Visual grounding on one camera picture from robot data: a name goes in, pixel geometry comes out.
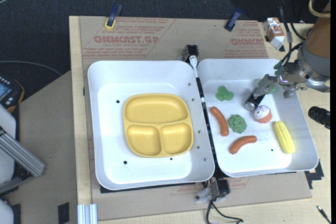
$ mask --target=metal bracket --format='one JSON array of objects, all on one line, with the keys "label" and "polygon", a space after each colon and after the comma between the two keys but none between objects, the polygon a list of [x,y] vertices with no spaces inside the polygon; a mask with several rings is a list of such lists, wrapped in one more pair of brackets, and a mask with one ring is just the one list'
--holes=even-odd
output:
[{"label": "metal bracket", "polygon": [[189,56],[198,56],[199,52],[198,52],[198,46],[197,45],[185,45],[183,51],[182,51],[182,55],[178,56],[178,60],[186,62],[186,63],[190,63],[189,62]]},{"label": "metal bracket", "polygon": [[194,202],[196,204],[206,204],[211,200],[224,199],[230,193],[230,187],[226,179],[220,178],[211,180],[209,186],[195,193]]},{"label": "metal bracket", "polygon": [[[41,162],[37,157],[35,157],[31,152],[25,149],[19,141],[10,136],[6,131],[0,126],[0,149],[2,149],[8,156],[13,158],[20,166],[27,170],[33,177],[38,177],[42,175],[45,164]],[[0,186],[0,194],[3,194],[18,185],[23,181],[26,182],[28,177],[22,180],[19,176],[13,178],[12,180],[2,184]]]},{"label": "metal bracket", "polygon": [[98,211],[96,204],[77,206],[78,224],[98,224]]},{"label": "metal bracket", "polygon": [[104,26],[106,30],[112,30],[114,28],[114,25],[116,24],[115,18],[121,14],[121,11],[122,11],[122,5],[119,4],[118,2],[115,2],[110,17],[107,18],[105,21]]}]

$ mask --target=wooden table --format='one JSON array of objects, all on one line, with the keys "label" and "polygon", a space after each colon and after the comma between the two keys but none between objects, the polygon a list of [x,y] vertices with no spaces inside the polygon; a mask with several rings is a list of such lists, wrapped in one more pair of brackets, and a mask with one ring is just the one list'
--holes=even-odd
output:
[{"label": "wooden table", "polygon": [[[304,33],[312,25],[296,25],[297,29]],[[81,33],[80,19],[78,16],[69,18],[70,27],[70,50],[71,50],[71,73],[72,91],[74,107],[74,128],[76,146],[76,172],[77,172],[77,194],[79,205],[89,205],[92,203],[86,108],[83,96],[83,69],[81,57]],[[294,36],[294,43],[299,40]],[[283,54],[277,51],[269,43],[265,42],[269,58],[281,59]],[[309,129],[312,133],[317,147],[319,158],[324,172],[324,177],[320,181],[313,182],[312,198],[273,202],[266,204],[255,204],[247,206],[236,206],[223,208],[225,215],[240,217],[244,223],[327,223],[316,206],[321,206],[331,218],[331,160],[330,160],[330,131],[323,125],[308,118],[308,110],[312,106],[319,106],[330,110],[330,94],[320,93],[311,89],[298,92],[302,109],[307,116]],[[214,210],[210,214],[211,221],[226,223]],[[163,215],[153,215],[144,217],[134,217],[128,219],[116,219],[100,221],[99,223],[205,223],[205,211],[195,210],[188,212],[178,212]]]}]

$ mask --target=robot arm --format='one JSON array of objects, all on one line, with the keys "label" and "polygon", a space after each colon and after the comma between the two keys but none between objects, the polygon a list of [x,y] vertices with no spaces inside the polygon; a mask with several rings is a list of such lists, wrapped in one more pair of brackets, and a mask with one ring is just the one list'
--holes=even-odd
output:
[{"label": "robot arm", "polygon": [[[285,98],[292,96],[297,90],[307,88],[330,92],[330,87],[325,84],[330,79],[330,10],[329,2],[322,13],[314,13],[319,15],[319,18],[308,33],[307,39],[292,48],[284,57],[287,60],[285,63],[283,60],[275,66],[277,70],[274,76],[267,74],[260,80],[245,102],[246,109],[254,110],[264,95],[277,84],[282,86]],[[289,62],[291,52],[296,49],[298,50],[296,60]]]}]

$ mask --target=toy hot dog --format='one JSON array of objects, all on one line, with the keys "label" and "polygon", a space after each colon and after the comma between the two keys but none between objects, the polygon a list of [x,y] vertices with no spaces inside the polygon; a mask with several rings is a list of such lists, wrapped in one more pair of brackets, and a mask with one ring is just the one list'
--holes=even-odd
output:
[{"label": "toy hot dog", "polygon": [[219,123],[221,135],[222,136],[227,136],[229,134],[229,127],[227,125],[227,121],[226,121],[224,115],[215,106],[213,106],[212,108],[210,108],[210,112],[211,112],[211,114],[213,116],[215,116],[216,120]]},{"label": "toy hot dog", "polygon": [[254,135],[243,136],[232,144],[232,146],[230,147],[230,152],[232,154],[235,154],[238,152],[238,150],[240,150],[242,146],[249,144],[249,143],[255,143],[256,141],[257,141],[257,137]]}]

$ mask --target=yellow divided plate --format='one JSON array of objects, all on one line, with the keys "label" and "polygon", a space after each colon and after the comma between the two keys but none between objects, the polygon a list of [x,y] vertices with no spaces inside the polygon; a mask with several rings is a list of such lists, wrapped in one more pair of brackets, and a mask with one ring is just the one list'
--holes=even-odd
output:
[{"label": "yellow divided plate", "polygon": [[168,157],[190,150],[194,141],[187,104],[173,94],[138,94],[123,107],[129,148],[142,157]]}]

